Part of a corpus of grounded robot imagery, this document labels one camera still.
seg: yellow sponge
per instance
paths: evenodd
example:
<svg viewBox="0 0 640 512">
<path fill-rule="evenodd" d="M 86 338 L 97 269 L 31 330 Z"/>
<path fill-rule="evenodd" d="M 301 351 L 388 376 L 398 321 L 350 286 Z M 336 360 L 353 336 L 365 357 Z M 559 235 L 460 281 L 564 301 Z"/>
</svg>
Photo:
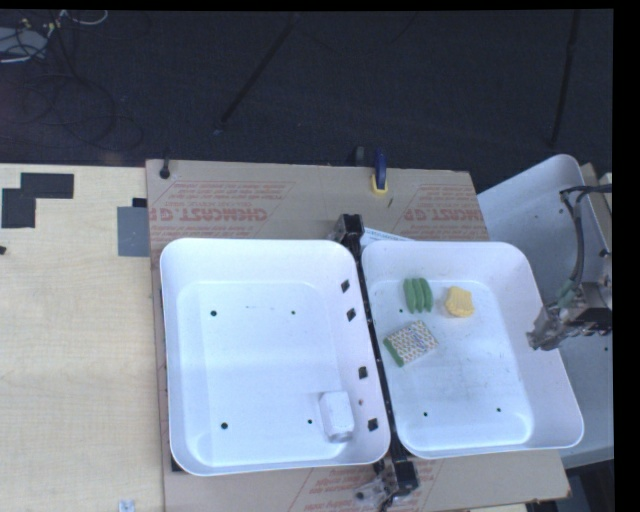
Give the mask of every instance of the yellow sponge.
<svg viewBox="0 0 640 512">
<path fill-rule="evenodd" d="M 471 316 L 475 311 L 471 302 L 471 292 L 458 286 L 449 288 L 444 305 L 454 316 Z"/>
</svg>

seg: light wood surface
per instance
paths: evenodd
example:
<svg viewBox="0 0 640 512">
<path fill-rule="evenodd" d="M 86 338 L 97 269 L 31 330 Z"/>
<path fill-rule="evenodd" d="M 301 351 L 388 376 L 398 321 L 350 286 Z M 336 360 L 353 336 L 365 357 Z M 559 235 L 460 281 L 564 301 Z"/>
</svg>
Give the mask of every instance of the light wood surface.
<svg viewBox="0 0 640 512">
<path fill-rule="evenodd" d="M 35 229 L 0 229 L 0 510 L 160 511 L 149 259 L 117 254 L 145 171 L 0 165 L 0 188 L 21 172 L 75 190 L 37 199 Z"/>
</svg>

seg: white tray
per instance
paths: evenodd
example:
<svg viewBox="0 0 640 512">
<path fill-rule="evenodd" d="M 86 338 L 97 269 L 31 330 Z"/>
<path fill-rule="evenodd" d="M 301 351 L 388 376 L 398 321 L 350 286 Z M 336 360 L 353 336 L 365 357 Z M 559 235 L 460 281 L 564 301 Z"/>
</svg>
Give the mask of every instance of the white tray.
<svg viewBox="0 0 640 512">
<path fill-rule="evenodd" d="M 185 471 L 366 464 L 385 455 L 389 425 L 347 249 L 322 240 L 181 239 L 162 252 L 160 271 L 170 444 Z M 328 392 L 348 393 L 348 440 L 329 438 L 319 405 Z"/>
<path fill-rule="evenodd" d="M 566 448 L 583 421 L 558 351 L 534 351 L 526 332 L 542 302 L 529 262 L 502 242 L 379 241 L 363 270 L 398 436 L 413 454 L 444 458 Z M 424 277 L 435 306 L 411 314 L 403 281 Z M 472 292 L 475 313 L 451 316 L 450 286 Z M 439 341 L 399 367 L 382 341 L 421 319 Z"/>
</svg>

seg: dark carpet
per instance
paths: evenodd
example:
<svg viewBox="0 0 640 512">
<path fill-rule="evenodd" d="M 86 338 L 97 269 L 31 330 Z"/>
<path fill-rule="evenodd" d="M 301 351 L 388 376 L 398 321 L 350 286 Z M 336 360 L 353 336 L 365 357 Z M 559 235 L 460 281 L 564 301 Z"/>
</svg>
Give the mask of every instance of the dark carpet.
<svg viewBox="0 0 640 512">
<path fill-rule="evenodd" d="M 559 153 L 612 170 L 613 9 L 302 12 L 253 87 L 216 122 L 286 12 L 0 10 L 47 33 L 0 53 L 0 162 L 172 159 L 466 170 L 478 192 Z"/>
</svg>

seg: blue clamp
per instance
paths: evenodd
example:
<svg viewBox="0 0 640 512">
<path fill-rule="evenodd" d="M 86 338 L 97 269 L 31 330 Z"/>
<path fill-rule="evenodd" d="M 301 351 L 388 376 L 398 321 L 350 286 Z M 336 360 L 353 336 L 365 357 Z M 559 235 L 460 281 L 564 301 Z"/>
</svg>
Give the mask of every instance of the blue clamp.
<svg viewBox="0 0 640 512">
<path fill-rule="evenodd" d="M 371 176 L 371 188 L 374 194 L 383 195 L 389 190 L 387 186 L 387 157 L 380 148 L 374 155 L 375 174 Z"/>
</svg>

